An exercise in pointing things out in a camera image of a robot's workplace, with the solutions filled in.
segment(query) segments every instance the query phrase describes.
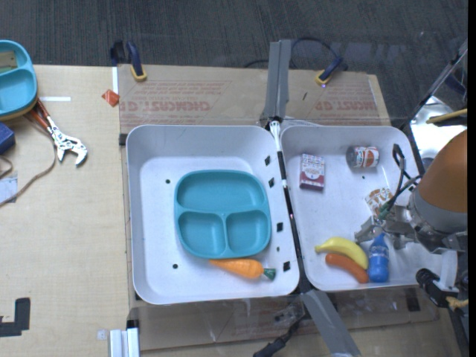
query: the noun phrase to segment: blue bottle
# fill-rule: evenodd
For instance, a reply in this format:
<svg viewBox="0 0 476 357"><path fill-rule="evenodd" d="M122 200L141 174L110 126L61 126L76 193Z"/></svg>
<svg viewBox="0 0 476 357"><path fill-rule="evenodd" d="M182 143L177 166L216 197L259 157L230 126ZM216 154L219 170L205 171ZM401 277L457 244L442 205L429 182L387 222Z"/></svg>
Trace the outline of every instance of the blue bottle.
<svg viewBox="0 0 476 357"><path fill-rule="evenodd" d="M384 240L385 233L377 236L369 248L369 279L374 283L388 280L388 246Z"/></svg>

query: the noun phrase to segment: teal plate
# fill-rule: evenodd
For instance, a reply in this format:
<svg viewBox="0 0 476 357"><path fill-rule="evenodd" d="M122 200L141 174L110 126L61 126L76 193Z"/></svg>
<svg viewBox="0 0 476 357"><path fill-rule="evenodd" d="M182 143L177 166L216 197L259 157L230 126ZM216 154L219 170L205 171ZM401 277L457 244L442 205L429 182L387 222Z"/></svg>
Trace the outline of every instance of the teal plate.
<svg viewBox="0 0 476 357"><path fill-rule="evenodd" d="M268 197L249 173L188 173L178 182L174 199L178 238L197 257L249 257L261 252L271 239Z"/></svg>
<svg viewBox="0 0 476 357"><path fill-rule="evenodd" d="M37 82L28 52L18 43L0 40L0 54L13 52L16 67L0 73L0 120L28 112L36 102Z"/></svg>

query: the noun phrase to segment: tin can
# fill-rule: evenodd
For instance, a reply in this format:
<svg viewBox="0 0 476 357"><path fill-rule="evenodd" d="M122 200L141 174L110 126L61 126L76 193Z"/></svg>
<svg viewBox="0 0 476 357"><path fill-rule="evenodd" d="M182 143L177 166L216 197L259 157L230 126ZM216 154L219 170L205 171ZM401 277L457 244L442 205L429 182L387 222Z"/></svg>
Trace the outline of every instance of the tin can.
<svg viewBox="0 0 476 357"><path fill-rule="evenodd" d="M379 163L380 153L376 147L350 146L346 160L351 168L371 168Z"/></svg>

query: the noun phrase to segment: wooden table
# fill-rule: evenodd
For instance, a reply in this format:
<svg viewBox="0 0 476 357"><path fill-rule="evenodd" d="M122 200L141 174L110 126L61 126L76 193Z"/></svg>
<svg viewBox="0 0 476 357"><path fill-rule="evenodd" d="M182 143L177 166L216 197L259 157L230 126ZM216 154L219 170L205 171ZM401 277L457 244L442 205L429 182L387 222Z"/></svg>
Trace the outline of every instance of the wooden table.
<svg viewBox="0 0 476 357"><path fill-rule="evenodd" d="M35 70L39 96L48 98L52 118L64 133L81 139L89 155L80 167L66 155L16 203L0 208L2 321L13 321L17 298L31 300L30 329L0 338L0 355L107 356L109 330L125 329L134 300L129 297L119 110L101 97L113 87L112 68L36 65ZM7 125L16 145L5 156L15 166L20 188L56 156L51 139L24 118ZM435 321L354 329L351 335L364 356L458 356L447 311L435 311ZM269 341L144 355L251 356ZM316 334L292 338L279 355L309 356L310 351L329 355Z"/></svg>

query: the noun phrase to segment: orange sticker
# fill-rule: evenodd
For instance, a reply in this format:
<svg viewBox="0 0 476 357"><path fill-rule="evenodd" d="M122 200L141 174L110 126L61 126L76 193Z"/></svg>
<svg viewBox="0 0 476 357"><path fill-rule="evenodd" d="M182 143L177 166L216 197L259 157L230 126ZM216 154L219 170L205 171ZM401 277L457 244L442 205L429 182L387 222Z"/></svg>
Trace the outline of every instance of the orange sticker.
<svg viewBox="0 0 476 357"><path fill-rule="evenodd" d="M115 92L112 90L106 91L102 97L106 100L107 103L109 103L112 107L117 105L119 103L119 95L117 95Z"/></svg>

